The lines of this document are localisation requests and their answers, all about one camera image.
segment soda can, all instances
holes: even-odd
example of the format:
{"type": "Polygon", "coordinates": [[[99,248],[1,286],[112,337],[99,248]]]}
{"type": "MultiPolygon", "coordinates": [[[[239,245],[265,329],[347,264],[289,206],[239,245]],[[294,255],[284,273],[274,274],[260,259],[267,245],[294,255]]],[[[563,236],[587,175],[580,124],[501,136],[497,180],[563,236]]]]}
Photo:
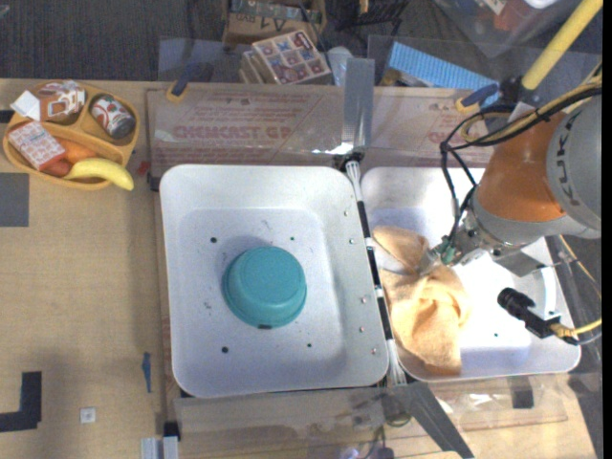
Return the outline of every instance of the soda can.
{"type": "Polygon", "coordinates": [[[110,95],[96,98],[90,107],[94,119],[113,139],[125,138],[134,130],[136,120],[121,102],[110,95]]]}

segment table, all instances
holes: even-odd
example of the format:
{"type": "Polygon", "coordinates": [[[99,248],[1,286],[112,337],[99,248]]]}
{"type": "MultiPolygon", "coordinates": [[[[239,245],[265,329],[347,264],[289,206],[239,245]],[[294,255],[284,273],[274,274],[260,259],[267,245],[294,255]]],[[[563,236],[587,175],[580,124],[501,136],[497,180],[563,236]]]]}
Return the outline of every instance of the table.
{"type": "MultiPolygon", "coordinates": [[[[38,81],[0,79],[0,109],[38,81]]],[[[0,228],[0,412],[19,409],[22,373],[42,375],[42,420],[34,429],[0,433],[7,459],[138,457],[141,439],[160,437],[171,412],[164,391],[158,194],[139,173],[149,158],[145,93],[168,84],[87,82],[130,100],[143,118],[128,164],[136,186],[131,192],[113,186],[84,192],[30,178],[28,226],[0,228]],[[82,424],[80,410],[89,407],[96,420],[82,424]]],[[[0,155],[0,173],[17,172],[0,155]]],[[[463,431],[476,457],[596,457],[566,376],[551,379],[567,420],[463,431]]],[[[419,453],[425,439],[392,447],[397,457],[407,457],[419,453]]],[[[182,457],[183,451],[197,457],[187,442],[181,450],[182,457]]],[[[430,444],[422,451],[421,457],[457,457],[432,453],[430,444]]]]}

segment white square marker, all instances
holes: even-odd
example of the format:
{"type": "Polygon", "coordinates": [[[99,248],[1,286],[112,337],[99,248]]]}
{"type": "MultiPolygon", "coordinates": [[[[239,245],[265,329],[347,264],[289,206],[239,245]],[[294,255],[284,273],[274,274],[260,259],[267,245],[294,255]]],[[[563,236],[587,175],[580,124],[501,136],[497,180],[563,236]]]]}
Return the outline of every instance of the white square marker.
{"type": "Polygon", "coordinates": [[[93,406],[80,409],[80,422],[82,424],[92,424],[96,421],[96,409],[93,406]]]}

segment yellow handle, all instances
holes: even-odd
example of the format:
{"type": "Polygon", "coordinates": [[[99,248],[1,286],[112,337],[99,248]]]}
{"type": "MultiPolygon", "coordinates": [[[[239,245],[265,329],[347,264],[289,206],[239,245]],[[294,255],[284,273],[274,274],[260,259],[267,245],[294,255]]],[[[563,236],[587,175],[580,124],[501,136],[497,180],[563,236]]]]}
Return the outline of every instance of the yellow handle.
{"type": "Polygon", "coordinates": [[[536,89],[602,6],[603,0],[582,0],[580,2],[523,77],[521,83],[525,89],[536,89]]]}

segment cloth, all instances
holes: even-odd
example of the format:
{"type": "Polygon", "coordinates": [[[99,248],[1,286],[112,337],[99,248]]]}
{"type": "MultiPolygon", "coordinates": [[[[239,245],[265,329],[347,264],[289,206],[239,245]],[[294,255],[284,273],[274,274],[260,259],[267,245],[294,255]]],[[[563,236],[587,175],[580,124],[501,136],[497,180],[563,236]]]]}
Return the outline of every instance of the cloth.
{"type": "Polygon", "coordinates": [[[425,276],[417,272],[427,240],[409,230],[380,226],[374,240],[401,262],[401,273],[380,270],[395,339],[436,374],[461,372],[459,334],[470,317],[471,301],[455,271],[438,265],[425,276]]]}

